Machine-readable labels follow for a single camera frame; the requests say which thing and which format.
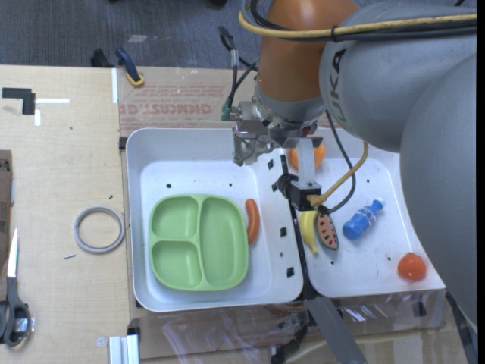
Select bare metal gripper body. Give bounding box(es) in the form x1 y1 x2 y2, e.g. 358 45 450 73
230 100 324 149

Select white plastic tray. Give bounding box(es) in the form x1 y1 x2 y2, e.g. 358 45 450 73
280 127 446 300
125 127 305 313

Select orange fruit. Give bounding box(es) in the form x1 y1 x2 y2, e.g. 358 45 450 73
286 143 327 171

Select orange sausage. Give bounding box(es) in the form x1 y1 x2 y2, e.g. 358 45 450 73
244 198 261 246

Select brown cardboard board red print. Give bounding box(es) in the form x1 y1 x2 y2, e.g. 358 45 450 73
117 65 449 360

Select green divided plate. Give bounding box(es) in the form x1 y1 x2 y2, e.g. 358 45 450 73
148 193 250 292

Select yellow banana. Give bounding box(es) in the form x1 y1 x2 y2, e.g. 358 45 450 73
299 209 319 255

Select watermelon slice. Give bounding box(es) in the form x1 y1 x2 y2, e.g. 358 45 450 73
314 208 340 252

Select thin black rod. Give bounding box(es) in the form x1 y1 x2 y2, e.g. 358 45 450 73
279 153 316 301

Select blue bottle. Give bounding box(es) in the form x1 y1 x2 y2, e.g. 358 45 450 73
342 197 386 241

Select red orange pepper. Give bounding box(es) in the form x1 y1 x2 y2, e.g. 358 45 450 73
396 252 427 282

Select brown paper packet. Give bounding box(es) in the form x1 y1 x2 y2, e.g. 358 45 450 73
0 149 14 303

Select black cylinder on white bracket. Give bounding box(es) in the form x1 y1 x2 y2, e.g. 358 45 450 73
276 136 324 212

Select grey tape ring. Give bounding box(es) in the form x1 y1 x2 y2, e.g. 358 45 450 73
73 206 126 255

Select grey handled scissors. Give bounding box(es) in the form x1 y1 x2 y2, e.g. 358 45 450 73
0 227 33 348

